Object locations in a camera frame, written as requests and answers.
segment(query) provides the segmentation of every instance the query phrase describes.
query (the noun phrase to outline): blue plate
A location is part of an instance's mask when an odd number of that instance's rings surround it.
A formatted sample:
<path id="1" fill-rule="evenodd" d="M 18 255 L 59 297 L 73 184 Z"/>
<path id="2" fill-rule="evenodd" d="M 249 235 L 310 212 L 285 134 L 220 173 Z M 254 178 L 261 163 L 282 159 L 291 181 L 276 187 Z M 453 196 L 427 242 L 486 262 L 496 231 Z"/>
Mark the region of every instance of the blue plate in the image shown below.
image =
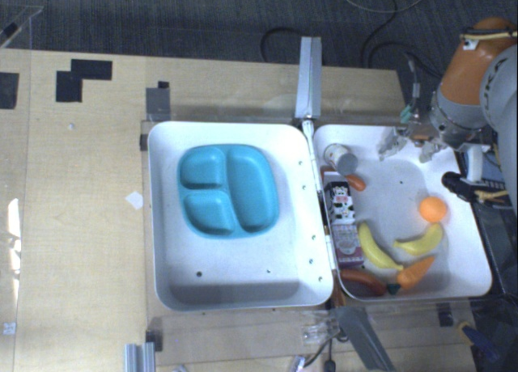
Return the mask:
<path id="1" fill-rule="evenodd" d="M 278 220 L 278 195 L 268 160 L 247 145 L 188 150 L 178 165 L 185 221 L 201 235 L 263 234 Z"/>

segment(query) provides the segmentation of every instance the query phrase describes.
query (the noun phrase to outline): snack package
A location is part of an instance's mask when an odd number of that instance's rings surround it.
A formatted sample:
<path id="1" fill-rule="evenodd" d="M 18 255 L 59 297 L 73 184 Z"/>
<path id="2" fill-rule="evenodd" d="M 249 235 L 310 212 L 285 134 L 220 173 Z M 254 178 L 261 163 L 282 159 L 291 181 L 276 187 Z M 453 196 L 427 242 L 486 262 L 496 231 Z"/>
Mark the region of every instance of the snack package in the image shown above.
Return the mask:
<path id="1" fill-rule="evenodd" d="M 359 245 L 355 225 L 355 208 L 350 196 L 349 184 L 342 176 L 324 173 L 325 203 L 329 215 L 331 235 L 339 268 L 363 264 L 362 248 Z"/>

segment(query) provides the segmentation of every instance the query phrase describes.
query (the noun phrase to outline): orange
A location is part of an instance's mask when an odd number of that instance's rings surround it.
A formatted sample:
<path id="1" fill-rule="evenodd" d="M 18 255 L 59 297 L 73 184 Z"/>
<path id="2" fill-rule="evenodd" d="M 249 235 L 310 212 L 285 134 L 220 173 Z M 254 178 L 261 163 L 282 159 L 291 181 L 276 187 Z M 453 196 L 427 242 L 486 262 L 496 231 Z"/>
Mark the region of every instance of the orange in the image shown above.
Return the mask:
<path id="1" fill-rule="evenodd" d="M 444 201 L 437 197 L 426 197 L 419 204 L 419 213 L 429 222 L 439 222 L 447 211 Z"/>

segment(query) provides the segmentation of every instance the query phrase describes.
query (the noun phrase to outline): can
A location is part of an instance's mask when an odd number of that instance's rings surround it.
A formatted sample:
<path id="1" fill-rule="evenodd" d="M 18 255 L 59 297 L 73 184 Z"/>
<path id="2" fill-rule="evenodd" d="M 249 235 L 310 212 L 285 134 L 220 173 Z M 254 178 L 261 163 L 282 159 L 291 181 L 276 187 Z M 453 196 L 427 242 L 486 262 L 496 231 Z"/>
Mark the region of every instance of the can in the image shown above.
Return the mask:
<path id="1" fill-rule="evenodd" d="M 344 145 L 333 143 L 325 148 L 324 160 L 340 175 L 350 175 L 358 167 L 358 158 Z"/>

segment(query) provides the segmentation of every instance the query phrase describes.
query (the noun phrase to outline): banana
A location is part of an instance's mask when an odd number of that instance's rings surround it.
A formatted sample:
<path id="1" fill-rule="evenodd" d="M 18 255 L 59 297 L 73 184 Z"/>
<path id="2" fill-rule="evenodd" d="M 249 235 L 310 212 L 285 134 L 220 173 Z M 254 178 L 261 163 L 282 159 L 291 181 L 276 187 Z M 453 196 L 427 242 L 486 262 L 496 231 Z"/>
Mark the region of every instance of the banana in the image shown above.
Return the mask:
<path id="1" fill-rule="evenodd" d="M 413 241 L 394 241 L 393 247 L 399 247 L 412 256 L 421 256 L 436 248 L 443 239 L 443 227 L 440 224 L 432 224 L 427 231 Z"/>
<path id="2" fill-rule="evenodd" d="M 371 230 L 366 222 L 362 222 L 358 227 L 359 243 L 362 246 L 363 254 L 378 268 L 395 268 L 402 270 L 403 266 L 397 264 L 376 244 L 372 238 Z"/>

